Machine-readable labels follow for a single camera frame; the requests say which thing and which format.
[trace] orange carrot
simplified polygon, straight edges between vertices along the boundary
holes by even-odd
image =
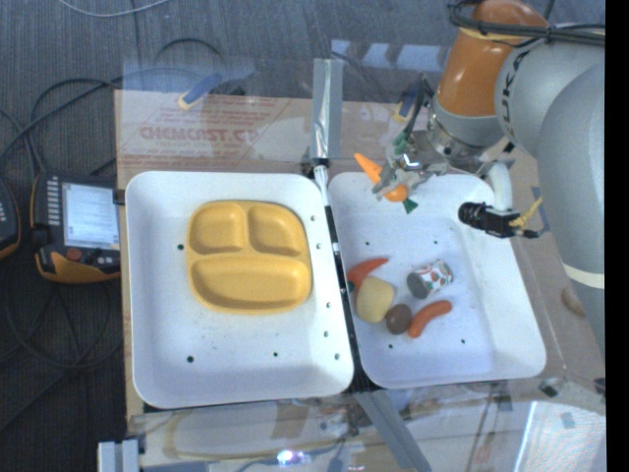
[[[382,166],[373,162],[371,159],[365,157],[361,153],[355,153],[354,158],[356,162],[358,162],[363,168],[363,171],[370,177],[370,180],[377,184],[380,181],[380,171],[382,171]],[[398,185],[392,191],[389,191],[384,196],[393,203],[403,202],[408,198],[409,192],[404,184]]]
[[[411,320],[411,324],[407,333],[411,337],[419,337],[424,331],[424,327],[432,319],[446,315],[452,311],[452,303],[450,301],[435,301],[421,308]]]
[[[389,259],[385,257],[377,257],[375,259],[363,261],[347,271],[347,280],[354,285],[354,291],[358,292],[358,289],[361,287],[361,284],[367,275],[377,267],[380,267],[388,262]]]

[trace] brown egg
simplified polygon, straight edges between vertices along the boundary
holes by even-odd
[[[392,334],[401,334],[408,330],[413,313],[406,304],[396,304],[385,315],[386,328]]]

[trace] black connector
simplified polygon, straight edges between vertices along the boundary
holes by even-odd
[[[485,203],[463,203],[459,206],[461,222],[498,238],[516,235],[517,228],[509,223],[519,216],[517,211],[494,209]]]

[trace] yellow plate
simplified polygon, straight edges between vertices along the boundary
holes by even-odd
[[[186,265],[195,297],[230,313],[278,313],[311,293],[306,231],[285,206],[217,201],[198,208],[188,223]]]

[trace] brown sausage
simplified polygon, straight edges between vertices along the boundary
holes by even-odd
[[[424,327],[433,318],[446,315],[452,311],[452,303],[450,301],[435,301],[421,308],[411,320],[407,333],[411,337],[419,337],[424,331]]]

